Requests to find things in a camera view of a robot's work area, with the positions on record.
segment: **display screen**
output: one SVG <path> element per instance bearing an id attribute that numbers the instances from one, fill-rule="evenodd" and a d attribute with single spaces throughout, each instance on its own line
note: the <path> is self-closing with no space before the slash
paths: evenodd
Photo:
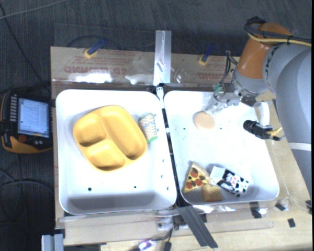
<path id="1" fill-rule="evenodd" d="M 49 105 L 19 98 L 18 133 L 49 137 Z"/>

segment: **pizza slice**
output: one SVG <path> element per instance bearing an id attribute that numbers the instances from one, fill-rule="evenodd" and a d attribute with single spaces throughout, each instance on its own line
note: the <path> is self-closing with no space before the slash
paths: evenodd
<path id="1" fill-rule="evenodd" d="M 208 184 L 211 181 L 212 179 L 210 178 L 208 172 L 205 169 L 203 169 L 197 163 L 192 163 L 187 174 L 185 186 L 183 188 L 183 193 L 200 188 L 204 184 Z"/>

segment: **black fabric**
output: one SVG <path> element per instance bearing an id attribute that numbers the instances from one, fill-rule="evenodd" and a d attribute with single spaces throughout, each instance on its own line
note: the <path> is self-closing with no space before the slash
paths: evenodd
<path id="1" fill-rule="evenodd" d="M 0 3 L 9 15 L 57 1 L 60 0 Z M 279 23 L 299 37 L 311 37 L 312 0 L 74 0 L 13 15 L 7 21 L 30 64 L 7 23 L 0 19 L 0 92 L 39 84 L 40 79 L 50 81 L 50 47 L 66 46 L 79 34 L 58 34 L 63 32 L 61 25 L 117 30 L 114 45 L 122 48 L 135 45 L 129 40 L 128 30 L 171 30 L 179 52 L 204 53 L 213 42 L 212 55 L 225 55 L 230 50 L 233 56 L 239 56 L 248 39 L 243 26 L 254 16 Z M 39 92 L 47 94 L 44 88 Z M 52 151 L 17 157 L 2 148 L 0 139 L 0 168 L 15 180 L 37 181 L 53 188 Z M 10 181 L 0 172 L 0 183 Z M 0 190 L 0 250 L 41 250 L 41 235 L 53 229 L 53 194 L 32 183 L 21 184 L 20 197 L 16 185 Z"/>

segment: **blue and yellow clamp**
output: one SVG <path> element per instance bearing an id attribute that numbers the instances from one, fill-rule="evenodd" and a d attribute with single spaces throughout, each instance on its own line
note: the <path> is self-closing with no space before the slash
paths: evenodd
<path id="1" fill-rule="evenodd" d="M 96 42 L 93 46 L 91 46 L 90 48 L 85 50 L 85 56 L 90 59 L 93 56 L 96 55 L 96 53 L 98 52 L 98 50 L 100 48 L 103 48 L 106 44 L 106 39 L 101 39 L 100 41 Z"/>
<path id="2" fill-rule="evenodd" d="M 209 45 L 209 47 L 207 48 L 205 54 L 203 54 L 203 55 L 200 57 L 199 63 L 200 63 L 201 65 L 206 65 L 206 63 L 207 63 L 207 61 L 208 61 L 208 57 L 209 57 L 210 53 L 212 52 L 213 48 L 214 48 L 214 44 L 211 43 L 211 44 Z"/>

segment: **yellow plate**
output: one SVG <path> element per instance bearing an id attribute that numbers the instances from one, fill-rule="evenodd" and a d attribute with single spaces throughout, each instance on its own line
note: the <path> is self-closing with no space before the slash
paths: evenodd
<path id="1" fill-rule="evenodd" d="M 133 117 L 116 105 L 104 106 L 84 115 L 75 123 L 73 136 L 85 158 L 104 171 L 135 162 L 148 148 Z"/>

